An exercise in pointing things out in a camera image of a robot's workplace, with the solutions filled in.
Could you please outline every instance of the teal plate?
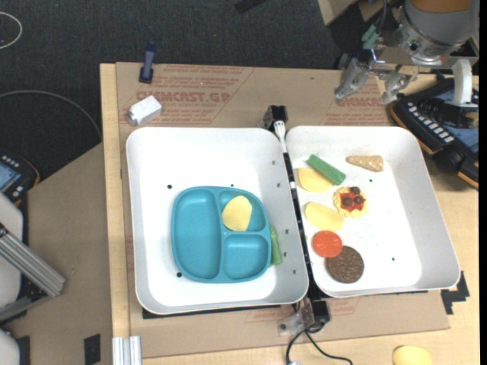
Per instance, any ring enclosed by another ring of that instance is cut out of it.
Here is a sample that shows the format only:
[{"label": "teal plate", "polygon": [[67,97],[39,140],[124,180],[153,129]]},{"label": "teal plate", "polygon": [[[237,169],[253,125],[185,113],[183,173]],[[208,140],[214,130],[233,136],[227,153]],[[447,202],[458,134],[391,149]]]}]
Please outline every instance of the teal plate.
[{"label": "teal plate", "polygon": [[[223,225],[221,213],[237,196],[252,205],[246,231]],[[242,189],[199,186],[185,189],[174,201],[171,245],[181,273],[196,281],[236,283],[262,275],[271,258],[269,220],[262,202]]]}]

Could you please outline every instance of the dark carpet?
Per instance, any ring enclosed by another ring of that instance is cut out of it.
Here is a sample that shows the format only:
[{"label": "dark carpet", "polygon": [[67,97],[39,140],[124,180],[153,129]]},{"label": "dark carpet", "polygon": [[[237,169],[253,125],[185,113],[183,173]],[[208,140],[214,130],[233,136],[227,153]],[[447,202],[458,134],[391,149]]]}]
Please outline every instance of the dark carpet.
[{"label": "dark carpet", "polygon": [[[367,28],[356,6],[325,26],[317,0],[0,0],[0,11],[0,148],[43,179],[100,142],[99,64],[142,62],[149,40],[156,63],[331,69]],[[23,28],[10,46],[9,15]],[[10,94],[21,90],[59,97]]]}]

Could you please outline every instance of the brown patty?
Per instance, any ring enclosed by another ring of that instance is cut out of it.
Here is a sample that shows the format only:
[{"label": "brown patty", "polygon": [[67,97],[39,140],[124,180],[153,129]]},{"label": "brown patty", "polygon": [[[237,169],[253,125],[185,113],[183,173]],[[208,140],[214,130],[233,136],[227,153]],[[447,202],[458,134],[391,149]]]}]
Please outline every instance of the brown patty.
[{"label": "brown patty", "polygon": [[343,246],[337,257],[325,259],[326,270],[337,281],[355,283],[364,273],[364,260],[357,250]]}]

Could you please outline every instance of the wooden table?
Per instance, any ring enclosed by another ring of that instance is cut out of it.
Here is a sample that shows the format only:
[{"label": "wooden table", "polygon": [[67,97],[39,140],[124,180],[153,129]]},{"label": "wooden table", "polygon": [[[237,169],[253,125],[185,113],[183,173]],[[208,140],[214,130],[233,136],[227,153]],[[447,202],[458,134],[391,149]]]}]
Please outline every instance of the wooden table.
[{"label": "wooden table", "polygon": [[[289,74],[299,69],[289,69]],[[124,237],[123,186],[120,179],[119,115],[117,107],[116,65],[100,66],[105,159],[108,241],[110,254],[110,292],[113,337],[131,335],[127,287],[126,242]],[[480,363],[479,343],[479,194],[459,179],[439,173],[427,161],[438,202],[454,243],[460,267],[465,274],[469,297],[454,304],[449,316],[450,329],[434,332],[377,336],[343,341],[320,342],[335,356],[352,359],[353,364],[389,364],[392,352],[404,344],[426,348],[433,364]],[[188,354],[144,360],[144,364],[284,364],[285,346]],[[307,363],[340,363],[324,358],[311,343],[296,344],[291,359]]]}]

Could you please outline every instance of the robotic hand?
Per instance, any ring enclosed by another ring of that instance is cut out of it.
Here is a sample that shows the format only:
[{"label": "robotic hand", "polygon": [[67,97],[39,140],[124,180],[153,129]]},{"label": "robotic hand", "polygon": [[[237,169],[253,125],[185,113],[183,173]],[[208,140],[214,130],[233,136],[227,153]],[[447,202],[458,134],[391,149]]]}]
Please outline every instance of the robotic hand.
[{"label": "robotic hand", "polygon": [[421,70],[450,69],[459,58],[471,65],[477,54],[456,56],[462,46],[474,38],[479,48],[480,0],[404,0],[399,7],[395,31],[383,30],[387,0],[377,26],[364,34],[364,49],[370,51],[368,61],[354,57],[335,89],[335,98],[360,90],[369,73],[385,80],[382,102],[396,100],[396,95],[414,81]]}]

